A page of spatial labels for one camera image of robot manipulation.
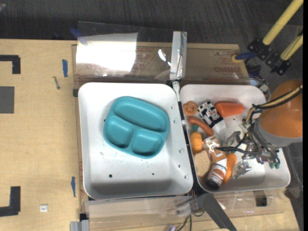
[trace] teal plate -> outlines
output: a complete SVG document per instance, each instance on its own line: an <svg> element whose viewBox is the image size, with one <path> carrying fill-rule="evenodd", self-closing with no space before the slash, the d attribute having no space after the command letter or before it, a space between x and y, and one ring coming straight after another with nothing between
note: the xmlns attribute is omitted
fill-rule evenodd
<svg viewBox="0 0 308 231"><path fill-rule="evenodd" d="M163 148L169 117L144 100L121 97L115 100L104 123L104 137L112 147L141 158L151 158Z"/></svg>

